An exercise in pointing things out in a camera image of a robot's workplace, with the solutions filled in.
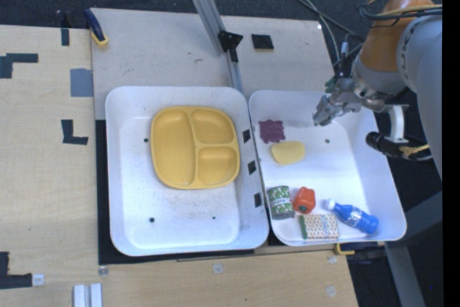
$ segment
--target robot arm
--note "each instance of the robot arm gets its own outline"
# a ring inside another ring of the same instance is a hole
[[[442,10],[431,0],[389,0],[351,64],[349,77],[337,76],[313,115],[324,126],[362,106],[388,113],[391,133],[372,132],[367,143],[390,156],[410,157],[426,145],[404,138],[403,109],[395,104],[406,87],[417,94],[420,120],[442,178]]]

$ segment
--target yellow divided plate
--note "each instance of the yellow divided plate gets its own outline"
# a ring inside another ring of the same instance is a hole
[[[158,178],[173,188],[215,188],[239,172],[233,121],[204,106],[172,106],[155,114],[150,147]]]

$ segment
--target small box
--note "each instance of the small box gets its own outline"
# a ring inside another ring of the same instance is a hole
[[[339,238],[339,226],[334,214],[306,214],[300,216],[304,239]]]

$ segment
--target wooden table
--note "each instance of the wooden table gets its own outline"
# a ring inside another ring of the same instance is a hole
[[[111,307],[357,306],[346,258],[330,249],[107,265],[100,276],[94,102],[70,93],[70,70],[92,70],[91,38],[69,31],[63,46],[58,28],[0,26],[0,56],[39,57],[0,78],[0,252],[10,275],[45,277],[0,290],[1,307],[71,306],[73,286],[91,283]],[[63,143],[63,119],[86,145]]]

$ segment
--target blue bottle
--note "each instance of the blue bottle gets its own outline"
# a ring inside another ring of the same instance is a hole
[[[352,205],[341,205],[333,199],[328,199],[326,209],[334,211],[344,223],[368,234],[374,233],[379,226],[377,217],[369,215]]]

